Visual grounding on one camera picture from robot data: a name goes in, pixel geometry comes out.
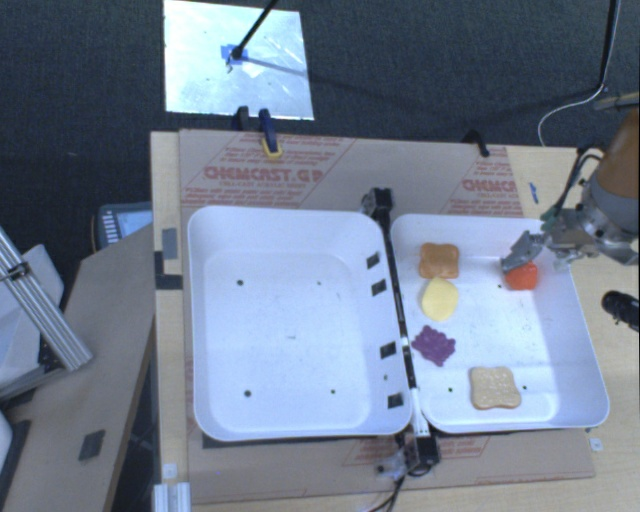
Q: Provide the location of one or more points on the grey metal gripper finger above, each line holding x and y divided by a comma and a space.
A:
515, 256
537, 246

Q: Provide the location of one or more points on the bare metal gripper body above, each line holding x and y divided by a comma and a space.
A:
575, 234

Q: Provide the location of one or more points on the red-orange toy block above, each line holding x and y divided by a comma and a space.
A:
523, 278

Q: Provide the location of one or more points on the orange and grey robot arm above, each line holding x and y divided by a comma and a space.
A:
620, 165

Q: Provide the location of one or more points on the orange toy biscuit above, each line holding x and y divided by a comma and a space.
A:
439, 260

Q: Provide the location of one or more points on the white plastic tray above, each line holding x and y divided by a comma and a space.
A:
520, 335
280, 325

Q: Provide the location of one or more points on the yellow toy crisp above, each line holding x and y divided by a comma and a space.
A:
439, 300

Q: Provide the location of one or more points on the purple toy grapes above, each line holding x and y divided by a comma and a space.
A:
434, 345

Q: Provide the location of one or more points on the thin black and white rod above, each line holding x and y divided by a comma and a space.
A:
400, 310

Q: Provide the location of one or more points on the beige toy bread slice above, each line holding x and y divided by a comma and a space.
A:
494, 388

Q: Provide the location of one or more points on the brown cardboard board, red print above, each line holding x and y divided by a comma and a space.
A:
310, 165

